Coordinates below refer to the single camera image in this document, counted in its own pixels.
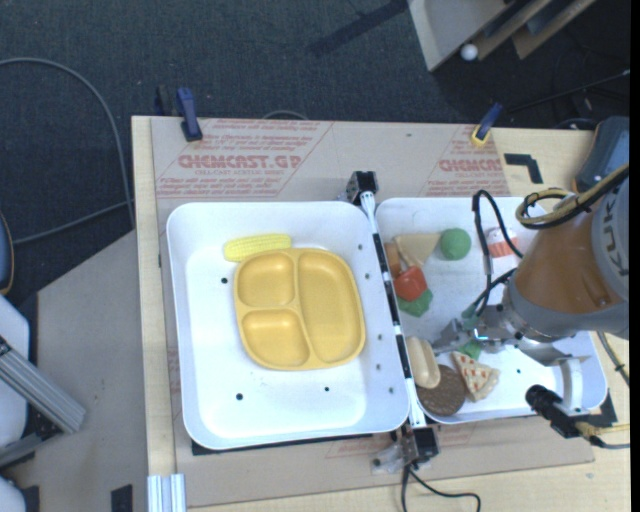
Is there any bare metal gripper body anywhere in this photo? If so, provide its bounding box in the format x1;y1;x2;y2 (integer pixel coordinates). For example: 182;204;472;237
462;303;539;355

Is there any white plastic tray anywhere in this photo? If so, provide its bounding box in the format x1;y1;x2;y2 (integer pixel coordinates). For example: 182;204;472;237
165;200;412;450
373;196;609;426

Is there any tan hot dog bun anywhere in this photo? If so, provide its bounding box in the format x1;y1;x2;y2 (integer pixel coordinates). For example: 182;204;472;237
405;335;442;391

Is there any green toy lettuce piece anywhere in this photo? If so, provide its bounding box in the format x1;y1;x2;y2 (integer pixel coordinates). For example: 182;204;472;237
396;288;435;318

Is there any pizza slice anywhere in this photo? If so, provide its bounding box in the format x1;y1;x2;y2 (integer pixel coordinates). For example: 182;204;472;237
450;350;501;403

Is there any brown round biscuit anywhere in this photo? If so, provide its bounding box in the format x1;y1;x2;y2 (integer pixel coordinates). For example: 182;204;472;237
415;364;468;418

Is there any thin black and white rod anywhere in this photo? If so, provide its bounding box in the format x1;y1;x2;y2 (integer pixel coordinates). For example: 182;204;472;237
360;189;422;429

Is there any red toy pepper piece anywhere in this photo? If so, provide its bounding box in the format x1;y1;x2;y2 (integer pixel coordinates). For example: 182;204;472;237
393;265;428;303

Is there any pink and white cupcake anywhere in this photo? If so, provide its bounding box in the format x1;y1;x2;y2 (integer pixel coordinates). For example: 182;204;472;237
484;226;522;260

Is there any green ball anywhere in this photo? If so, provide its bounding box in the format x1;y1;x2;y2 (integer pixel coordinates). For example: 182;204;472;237
438;227;473;262

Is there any tan bread slice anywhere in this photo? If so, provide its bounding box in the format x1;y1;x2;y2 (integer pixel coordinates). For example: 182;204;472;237
392;232;442;267

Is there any yellow divided plate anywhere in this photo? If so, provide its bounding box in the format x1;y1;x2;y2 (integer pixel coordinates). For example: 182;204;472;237
232;247;367;372

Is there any yellow corn cob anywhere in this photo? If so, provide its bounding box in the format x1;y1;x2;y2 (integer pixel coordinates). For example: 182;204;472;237
223;232;293;263

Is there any brown cardboard board, red print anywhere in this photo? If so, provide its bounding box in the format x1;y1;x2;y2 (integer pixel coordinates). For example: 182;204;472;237
149;117;597;509

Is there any black cylinder on white bracket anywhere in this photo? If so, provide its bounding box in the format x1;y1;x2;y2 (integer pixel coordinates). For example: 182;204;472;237
524;355;592;440

